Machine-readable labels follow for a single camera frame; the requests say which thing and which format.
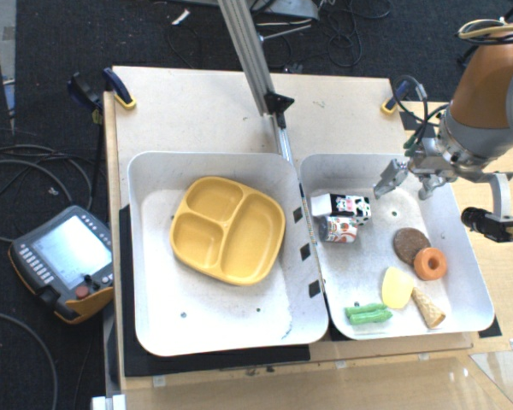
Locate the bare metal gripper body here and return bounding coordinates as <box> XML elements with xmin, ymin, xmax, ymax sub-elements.
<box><xmin>406</xmin><ymin>134</ymin><xmax>489</xmax><ymax>184</ymax></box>

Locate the yellow divided plate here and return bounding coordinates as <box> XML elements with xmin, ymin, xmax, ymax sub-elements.
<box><xmin>168</xmin><ymin>175</ymin><xmax>287</xmax><ymax>287</ymax></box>

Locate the tan ice cream cone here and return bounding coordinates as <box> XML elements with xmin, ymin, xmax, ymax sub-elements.
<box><xmin>411</xmin><ymin>286</ymin><xmax>447</xmax><ymax>330</ymax></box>

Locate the pale yellow cheese slice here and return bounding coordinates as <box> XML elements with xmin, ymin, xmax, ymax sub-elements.
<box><xmin>381</xmin><ymin>266</ymin><xmax>416</xmax><ymax>310</ymax></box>

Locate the small white printed can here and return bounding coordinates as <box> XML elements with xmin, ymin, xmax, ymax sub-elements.
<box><xmin>317</xmin><ymin>215</ymin><xmax>359</xmax><ymax>243</ymax></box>

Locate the thin black and white rod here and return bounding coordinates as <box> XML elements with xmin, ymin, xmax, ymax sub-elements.
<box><xmin>298</xmin><ymin>180</ymin><xmax>328</xmax><ymax>302</ymax></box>

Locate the white plastic tray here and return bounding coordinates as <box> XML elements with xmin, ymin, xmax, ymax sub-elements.
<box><xmin>127</xmin><ymin>150</ymin><xmax>330</xmax><ymax>358</ymax></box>
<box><xmin>299</xmin><ymin>153</ymin><xmax>496</xmax><ymax>342</ymax></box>

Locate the pale wood board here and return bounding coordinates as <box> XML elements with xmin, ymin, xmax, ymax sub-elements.
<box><xmin>103</xmin><ymin>65</ymin><xmax>513</xmax><ymax>410</ymax></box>

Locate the orange doughnut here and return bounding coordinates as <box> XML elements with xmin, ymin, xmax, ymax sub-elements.
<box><xmin>413</xmin><ymin>246</ymin><xmax>448</xmax><ymax>281</ymax></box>

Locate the black cylinder on white bracket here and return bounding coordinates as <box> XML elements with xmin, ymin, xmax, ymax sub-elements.
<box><xmin>460</xmin><ymin>171</ymin><xmax>513</xmax><ymax>243</ymax></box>

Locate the brown round biscuit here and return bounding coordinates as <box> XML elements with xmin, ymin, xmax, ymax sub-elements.
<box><xmin>392</xmin><ymin>227</ymin><xmax>432</xmax><ymax>267</ymax></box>

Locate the white cow print carton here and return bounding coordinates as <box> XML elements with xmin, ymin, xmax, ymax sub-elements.
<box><xmin>310</xmin><ymin>192</ymin><xmax>373</xmax><ymax>226</ymax></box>

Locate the green toy asparagus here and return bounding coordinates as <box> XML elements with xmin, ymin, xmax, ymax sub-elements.
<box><xmin>344</xmin><ymin>302</ymin><xmax>393</xmax><ymax>326</ymax></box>

